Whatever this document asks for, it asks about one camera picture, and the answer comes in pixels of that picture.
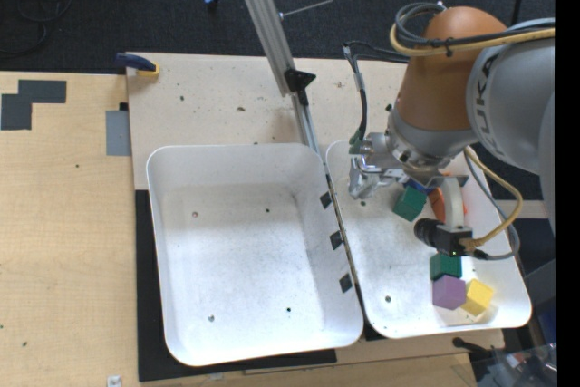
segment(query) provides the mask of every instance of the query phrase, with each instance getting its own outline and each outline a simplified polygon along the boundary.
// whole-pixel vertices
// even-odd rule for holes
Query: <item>wooden board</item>
[[[149,155],[165,145],[299,142],[289,96],[282,97],[265,57],[139,53],[160,67],[158,79],[128,69],[130,132],[136,189],[147,188]],[[308,86],[321,152],[349,139],[361,121],[353,71],[345,60],[296,59],[316,74]],[[384,131],[404,65],[364,62],[369,131]]]
[[[348,74],[333,77],[331,85]],[[19,79],[66,81],[67,99],[34,104],[30,131],[0,131],[3,382],[101,386],[108,376],[120,375],[123,387],[140,385],[133,165],[131,157],[106,155],[105,112],[127,101],[126,77],[0,73],[0,93],[17,93]],[[269,132],[258,135],[271,138]],[[503,344],[500,331],[469,333],[466,340]],[[440,337],[360,342],[337,351],[338,365],[223,377],[240,387],[371,386],[384,385],[385,378],[421,387],[472,382],[468,356],[450,347],[450,339]],[[209,381],[199,376],[148,384]]]

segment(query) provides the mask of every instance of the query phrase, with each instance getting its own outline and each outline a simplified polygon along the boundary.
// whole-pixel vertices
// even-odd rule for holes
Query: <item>yellow cable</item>
[[[467,157],[469,157],[469,159],[471,161],[473,161],[477,166],[479,166],[490,178],[495,180],[497,182],[497,184],[499,184],[502,187],[504,187],[505,189],[509,190],[514,195],[514,197],[516,197],[516,201],[517,201],[516,207],[511,212],[511,215],[509,215],[499,226],[497,226],[493,230],[489,231],[484,237],[465,238],[465,239],[461,239],[459,241],[460,244],[463,245],[467,251],[473,251],[475,248],[481,247],[483,244],[488,242],[488,240],[495,237],[500,231],[506,229],[511,223],[514,222],[514,220],[517,218],[517,216],[521,212],[522,207],[524,206],[524,199],[522,198],[522,195],[519,193],[519,190],[517,190],[514,186],[509,184],[507,181],[502,179],[500,176],[498,176],[496,173],[494,173],[491,169],[489,169],[487,166],[485,166],[481,161],[479,161],[479,159],[475,155],[475,152],[473,151],[473,149],[470,146],[466,147],[463,151],[464,151],[465,155]]]
[[[439,47],[431,47],[430,45],[423,45],[420,48],[416,49],[405,47],[399,41],[397,41],[397,34],[395,33],[396,30],[397,24],[393,24],[391,32],[389,34],[389,39],[391,40],[392,48],[399,53],[403,53],[407,56],[412,57],[412,56],[438,55],[440,53],[447,53],[448,51],[448,47],[445,45],[441,45]],[[466,50],[484,49],[486,47],[493,47],[495,45],[523,43],[525,41],[535,41],[537,39],[546,39],[548,37],[554,36],[556,36],[556,29],[547,28],[540,31],[528,31],[526,33],[521,33],[508,37],[499,37],[497,39],[489,39],[487,41],[479,41],[472,44],[450,45],[449,50],[451,50],[452,52],[461,52]]]

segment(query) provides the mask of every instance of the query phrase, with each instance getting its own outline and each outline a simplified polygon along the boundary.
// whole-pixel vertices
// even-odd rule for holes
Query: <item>white tray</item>
[[[193,366],[346,346],[363,313],[320,157],[174,146],[147,176],[167,346]]]
[[[520,327],[531,316],[526,285],[514,258],[481,261],[470,256],[462,260],[462,279],[475,277],[494,290],[490,306],[479,316],[461,308],[448,310],[432,304],[430,257],[435,248],[414,236],[413,225],[392,212],[402,192],[395,183],[378,188],[364,202],[348,193],[350,156],[348,142],[332,144],[326,152],[345,236],[361,288],[364,312],[372,327],[385,337],[452,333],[472,329]],[[468,174],[463,155],[448,168],[451,174]],[[483,173],[476,167],[483,179]],[[472,177],[462,188],[467,208],[465,224],[473,237],[482,237],[500,223],[499,215]],[[419,218],[435,218],[429,201]],[[481,249],[490,255],[509,251],[505,232],[489,240]]]

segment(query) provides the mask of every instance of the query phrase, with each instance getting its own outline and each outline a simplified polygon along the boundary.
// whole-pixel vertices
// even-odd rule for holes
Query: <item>gray tape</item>
[[[128,111],[107,111],[107,155],[117,157],[131,155]]]

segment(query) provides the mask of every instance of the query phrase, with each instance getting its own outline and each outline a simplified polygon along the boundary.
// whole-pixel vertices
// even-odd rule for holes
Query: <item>green cube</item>
[[[430,276],[432,281],[436,281],[443,275],[461,277],[461,256],[447,256],[442,253],[433,255],[430,258]]]
[[[411,186],[406,186],[405,190],[397,198],[392,211],[400,217],[412,221],[422,212],[426,201],[427,194],[419,192]]]

